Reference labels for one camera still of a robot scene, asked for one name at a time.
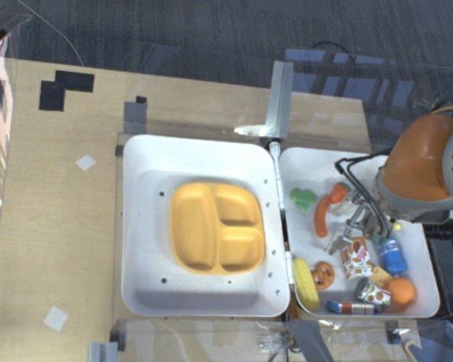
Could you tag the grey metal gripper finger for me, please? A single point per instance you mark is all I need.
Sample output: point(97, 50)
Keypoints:
point(350, 225)
point(336, 244)

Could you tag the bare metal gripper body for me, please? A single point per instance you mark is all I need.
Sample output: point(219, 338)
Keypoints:
point(366, 220)

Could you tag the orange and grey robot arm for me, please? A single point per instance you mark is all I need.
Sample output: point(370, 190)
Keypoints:
point(419, 165)

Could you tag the clear plastic bottle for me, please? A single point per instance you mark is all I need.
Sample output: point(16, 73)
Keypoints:
point(341, 208)

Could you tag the white printed carton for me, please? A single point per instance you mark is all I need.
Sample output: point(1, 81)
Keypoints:
point(356, 261)

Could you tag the orange sausage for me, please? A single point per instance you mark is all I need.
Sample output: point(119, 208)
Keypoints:
point(321, 216)

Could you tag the orange carrot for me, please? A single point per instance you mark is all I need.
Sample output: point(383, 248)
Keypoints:
point(339, 193)

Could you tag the brown pretzel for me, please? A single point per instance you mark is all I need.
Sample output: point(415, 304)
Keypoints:
point(324, 276)

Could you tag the white plastic tray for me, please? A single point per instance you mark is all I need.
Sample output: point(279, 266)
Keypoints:
point(151, 217)
point(303, 234)

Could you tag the blue bottle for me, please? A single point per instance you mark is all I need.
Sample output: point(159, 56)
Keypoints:
point(393, 257)

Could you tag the yellow corn cob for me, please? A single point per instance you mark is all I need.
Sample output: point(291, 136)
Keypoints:
point(306, 284)

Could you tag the green broccoli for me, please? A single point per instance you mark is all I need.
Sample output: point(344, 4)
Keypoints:
point(303, 198)

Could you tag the yellow biscuit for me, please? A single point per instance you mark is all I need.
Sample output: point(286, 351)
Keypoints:
point(381, 275)

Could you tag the white can with red print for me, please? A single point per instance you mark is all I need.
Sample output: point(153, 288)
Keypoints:
point(372, 292)

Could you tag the blue and red packet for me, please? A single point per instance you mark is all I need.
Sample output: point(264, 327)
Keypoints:
point(350, 307)

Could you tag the orange fruit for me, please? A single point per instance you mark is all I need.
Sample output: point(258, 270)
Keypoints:
point(400, 291)

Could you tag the yellow divided plate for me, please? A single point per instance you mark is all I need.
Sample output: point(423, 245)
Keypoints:
point(193, 228)

